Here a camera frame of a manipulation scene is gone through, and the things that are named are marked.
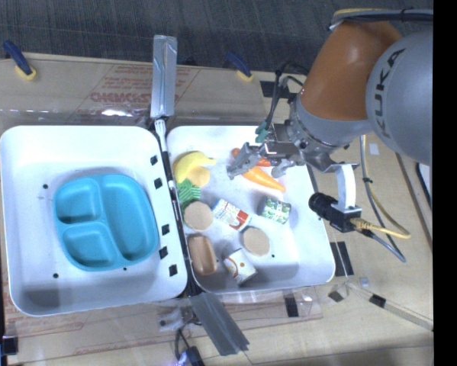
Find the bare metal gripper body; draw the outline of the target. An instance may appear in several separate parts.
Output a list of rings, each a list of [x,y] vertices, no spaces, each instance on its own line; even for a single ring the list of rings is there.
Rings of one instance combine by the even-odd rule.
[[[291,121],[273,124],[266,136],[266,153],[270,159],[286,159],[296,165],[316,166],[328,154],[328,145],[317,140],[305,128]]]

